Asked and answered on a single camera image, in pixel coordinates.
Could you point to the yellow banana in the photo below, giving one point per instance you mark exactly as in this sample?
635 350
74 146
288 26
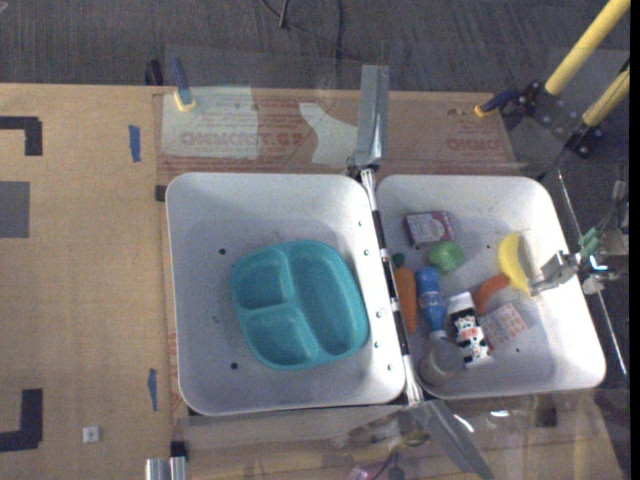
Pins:
512 263

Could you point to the grey can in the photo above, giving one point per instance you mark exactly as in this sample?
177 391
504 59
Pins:
442 363

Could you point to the blue bottle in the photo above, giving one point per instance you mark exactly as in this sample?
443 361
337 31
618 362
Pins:
430 293

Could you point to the blue divided plate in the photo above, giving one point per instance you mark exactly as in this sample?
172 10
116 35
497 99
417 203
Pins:
320 288

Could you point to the green round toy vegetable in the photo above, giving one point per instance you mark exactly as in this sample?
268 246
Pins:
446 257

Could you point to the small white square tile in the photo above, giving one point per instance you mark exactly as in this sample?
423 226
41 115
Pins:
91 434

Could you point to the orange carrot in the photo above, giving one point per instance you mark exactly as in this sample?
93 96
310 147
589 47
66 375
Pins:
406 295

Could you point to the purple carton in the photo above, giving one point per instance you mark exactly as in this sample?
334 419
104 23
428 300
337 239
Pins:
429 228

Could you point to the brown cardboard board red print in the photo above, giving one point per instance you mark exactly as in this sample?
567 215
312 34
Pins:
425 135

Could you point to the thin black and white rod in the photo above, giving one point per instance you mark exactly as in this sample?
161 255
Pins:
378 225

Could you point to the white bottle with cow print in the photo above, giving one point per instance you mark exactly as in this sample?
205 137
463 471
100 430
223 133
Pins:
469 333

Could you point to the orange sausage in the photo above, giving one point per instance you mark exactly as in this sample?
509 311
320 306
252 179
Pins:
489 290

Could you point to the white plastic tray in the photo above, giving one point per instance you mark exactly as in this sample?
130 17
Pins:
545 353
210 208

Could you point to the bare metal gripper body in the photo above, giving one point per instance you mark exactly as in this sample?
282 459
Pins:
615 250

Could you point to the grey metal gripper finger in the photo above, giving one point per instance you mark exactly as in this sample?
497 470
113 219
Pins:
556 264
550 282

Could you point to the white and pink packet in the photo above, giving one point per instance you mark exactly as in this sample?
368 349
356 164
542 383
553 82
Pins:
505 325

